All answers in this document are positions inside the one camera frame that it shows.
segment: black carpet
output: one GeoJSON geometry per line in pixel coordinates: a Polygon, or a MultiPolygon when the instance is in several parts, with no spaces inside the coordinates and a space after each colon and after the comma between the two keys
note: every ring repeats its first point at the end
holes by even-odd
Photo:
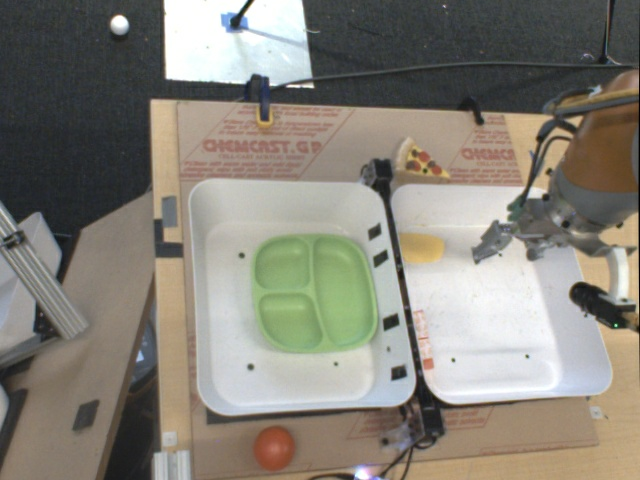
{"type": "MultiPolygon", "coordinates": [[[[606,0],[304,0],[315,75],[478,60],[589,63],[606,0]]],[[[640,0],[617,0],[610,53],[638,63],[640,0]]],[[[152,98],[229,100],[239,86],[169,82],[162,0],[0,0],[0,200],[72,233],[150,183],[152,98]],[[108,22],[131,32],[114,41],[108,22]]],[[[614,71],[465,68],[317,84],[276,102],[537,112],[614,71]]]]}

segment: red ball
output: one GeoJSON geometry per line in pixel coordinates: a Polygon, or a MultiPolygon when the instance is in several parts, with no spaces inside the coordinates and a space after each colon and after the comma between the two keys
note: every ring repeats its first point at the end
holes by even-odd
{"type": "Polygon", "coordinates": [[[283,427],[268,427],[258,434],[253,443],[253,455],[258,464],[267,471],[286,468],[296,445],[289,431],[283,427]]]}

